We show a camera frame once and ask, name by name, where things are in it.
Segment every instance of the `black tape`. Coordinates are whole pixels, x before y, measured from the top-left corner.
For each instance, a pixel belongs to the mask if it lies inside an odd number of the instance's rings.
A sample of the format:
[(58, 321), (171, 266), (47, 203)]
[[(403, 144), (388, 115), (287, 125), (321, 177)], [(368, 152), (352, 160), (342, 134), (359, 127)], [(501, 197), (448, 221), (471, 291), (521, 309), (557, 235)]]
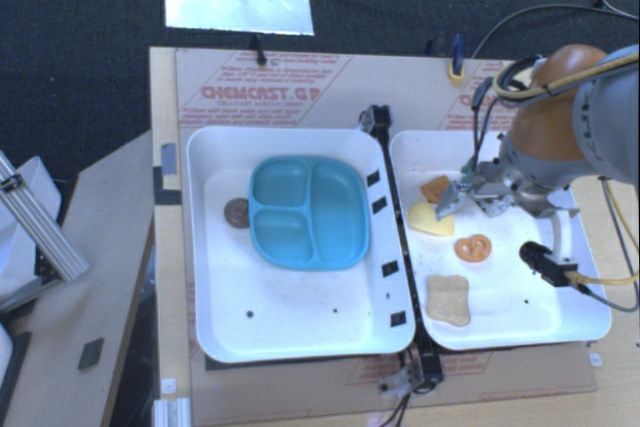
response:
[(382, 266), (382, 277), (386, 278), (387, 276), (391, 276), (391, 274), (395, 274), (399, 270), (400, 270), (400, 266), (398, 265), (398, 260), (385, 263)]
[(78, 363), (78, 370), (85, 370), (89, 367), (95, 366), (100, 361), (102, 355), (102, 346), (104, 345), (104, 338), (98, 338), (92, 342), (87, 342), (82, 348), (82, 354), (80, 355), (80, 361)]
[(164, 188), (161, 166), (153, 168), (153, 195), (156, 205), (182, 205), (182, 191)]
[(367, 176), (367, 187), (371, 187), (372, 185), (378, 183), (379, 181), (380, 181), (380, 171), (371, 173), (369, 176)]
[(407, 313), (399, 311), (391, 314), (391, 327), (401, 326), (407, 323)]
[(371, 208), (373, 209), (373, 213), (377, 214), (378, 212), (380, 212), (380, 210), (382, 210), (386, 206), (387, 206), (387, 198), (382, 196), (379, 200), (373, 202), (373, 204), (371, 205)]

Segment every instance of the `black clamp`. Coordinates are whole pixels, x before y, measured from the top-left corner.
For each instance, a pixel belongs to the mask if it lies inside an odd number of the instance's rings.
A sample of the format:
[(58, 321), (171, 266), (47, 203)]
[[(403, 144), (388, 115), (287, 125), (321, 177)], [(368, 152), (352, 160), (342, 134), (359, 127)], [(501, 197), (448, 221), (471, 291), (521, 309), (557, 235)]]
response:
[(16, 173), (5, 180), (2, 180), (2, 182), (0, 182), (0, 189), (2, 189), (2, 192), (11, 192), (16, 190), (23, 183), (24, 180), (22, 179), (22, 175)]
[[(400, 196), (396, 186), (395, 173), (393, 163), (391, 161), (391, 152), (389, 150), (389, 128), (392, 124), (391, 112), (387, 105), (371, 105), (366, 111), (360, 114), (359, 128), (363, 132), (367, 132), (371, 137), (376, 139), (382, 149), (384, 156), (387, 176), (389, 177), (389, 190), (393, 209), (396, 214), (396, 224), (398, 228), (398, 236), (400, 238), (400, 247), (404, 258), (404, 267), (407, 273), (407, 282), (409, 285), (409, 293), (413, 307), (413, 316), (416, 321), (416, 334), (414, 340), (418, 345), (418, 361), (422, 369), (421, 380), (427, 386), (435, 386), (444, 380), (444, 371), (442, 362), (440, 361), (439, 347), (427, 333), (422, 320), (422, 310), (418, 299), (418, 290), (413, 275), (413, 264), (411, 263), (411, 255), (409, 254), (409, 243), (407, 234), (404, 230), (404, 222), (402, 219), (402, 209), (400, 207)], [(392, 327), (406, 322), (406, 312), (398, 312), (392, 315)]]
[(254, 34), (249, 42), (249, 50), (255, 50), (258, 53), (256, 62), (259, 66), (267, 64), (267, 56), (264, 55), (264, 46), (262, 45), (262, 39), (257, 34)]

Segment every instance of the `pretzel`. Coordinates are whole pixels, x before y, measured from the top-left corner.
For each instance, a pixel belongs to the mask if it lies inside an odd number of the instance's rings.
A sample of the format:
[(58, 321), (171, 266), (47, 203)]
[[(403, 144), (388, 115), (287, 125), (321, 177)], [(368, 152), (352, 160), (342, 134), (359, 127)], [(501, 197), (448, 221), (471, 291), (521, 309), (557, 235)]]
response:
[(491, 241), (484, 235), (473, 235), (470, 239), (458, 239), (454, 249), (465, 262), (482, 262), (491, 253)]

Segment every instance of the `cheese slice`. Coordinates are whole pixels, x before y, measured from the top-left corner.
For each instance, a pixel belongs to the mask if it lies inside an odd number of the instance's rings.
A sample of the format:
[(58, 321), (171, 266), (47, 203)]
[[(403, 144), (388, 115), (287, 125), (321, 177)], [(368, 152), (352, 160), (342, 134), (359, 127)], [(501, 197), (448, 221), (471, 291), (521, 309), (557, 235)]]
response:
[(414, 230), (424, 231), (432, 235), (450, 237), (454, 233), (453, 215), (448, 215), (438, 221), (436, 219), (435, 205), (426, 201), (421, 201), (411, 207), (407, 221)]

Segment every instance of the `round drain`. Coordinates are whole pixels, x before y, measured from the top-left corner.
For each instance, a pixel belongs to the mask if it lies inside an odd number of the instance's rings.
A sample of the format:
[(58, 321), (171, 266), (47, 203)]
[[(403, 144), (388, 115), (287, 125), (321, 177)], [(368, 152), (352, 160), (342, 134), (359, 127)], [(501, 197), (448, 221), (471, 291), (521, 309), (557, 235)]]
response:
[(249, 201), (245, 198), (236, 198), (229, 201), (224, 207), (224, 218), (234, 228), (248, 228)]

